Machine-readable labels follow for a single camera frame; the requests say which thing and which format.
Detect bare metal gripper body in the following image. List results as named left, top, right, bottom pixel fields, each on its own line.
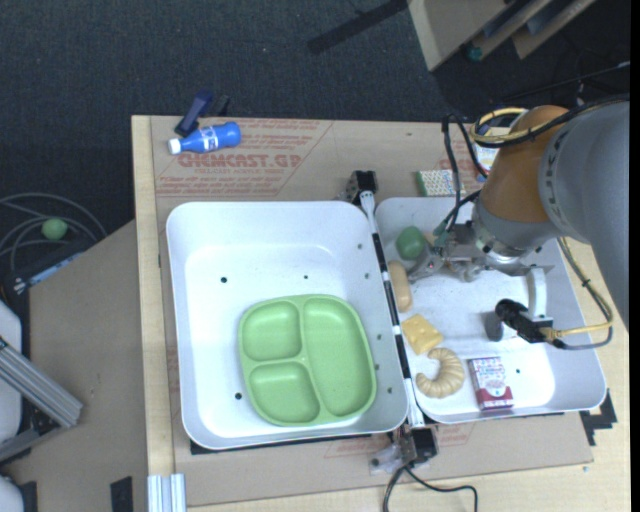
left=432, top=224, right=534, bottom=277

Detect green rounded toy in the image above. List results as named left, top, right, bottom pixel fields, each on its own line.
left=395, top=225, right=428, bottom=260

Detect tan bread roll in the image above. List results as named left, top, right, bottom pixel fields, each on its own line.
left=387, top=259, right=414, bottom=314

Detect white plastic tray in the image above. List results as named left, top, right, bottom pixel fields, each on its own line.
left=165, top=200, right=411, bottom=451
left=373, top=196, right=609, bottom=425

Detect thin black and white rod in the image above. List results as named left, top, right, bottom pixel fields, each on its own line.
left=362, top=191, right=425, bottom=427

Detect grey rounded block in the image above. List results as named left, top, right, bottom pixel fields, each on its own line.
left=482, top=309, right=505, bottom=344

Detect yellow cheese wedge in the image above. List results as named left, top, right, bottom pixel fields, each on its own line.
left=401, top=313, right=445, bottom=356

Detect green and white packet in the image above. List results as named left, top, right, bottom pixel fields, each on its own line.
left=413, top=169, right=466, bottom=197

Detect beige croissant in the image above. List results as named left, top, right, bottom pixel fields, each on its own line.
left=415, top=347, right=466, bottom=400

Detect red and white carton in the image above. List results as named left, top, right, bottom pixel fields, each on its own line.
left=467, top=355, right=515, bottom=412

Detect green divided plate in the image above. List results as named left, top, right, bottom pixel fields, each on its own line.
left=237, top=293, right=378, bottom=428

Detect brown cardboard board red print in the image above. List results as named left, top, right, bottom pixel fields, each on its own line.
left=149, top=115, right=596, bottom=507

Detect blue bottle with white cap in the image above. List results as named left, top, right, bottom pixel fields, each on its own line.
left=167, top=121, right=243, bottom=156

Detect green ball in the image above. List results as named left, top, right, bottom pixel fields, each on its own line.
left=40, top=217, right=70, bottom=241

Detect black cylinder on white bracket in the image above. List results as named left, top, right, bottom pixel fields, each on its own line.
left=494, top=267, right=555, bottom=345

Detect black block with thin wires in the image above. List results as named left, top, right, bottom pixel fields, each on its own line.
left=369, top=424, right=441, bottom=475
left=339, top=169, right=379, bottom=204

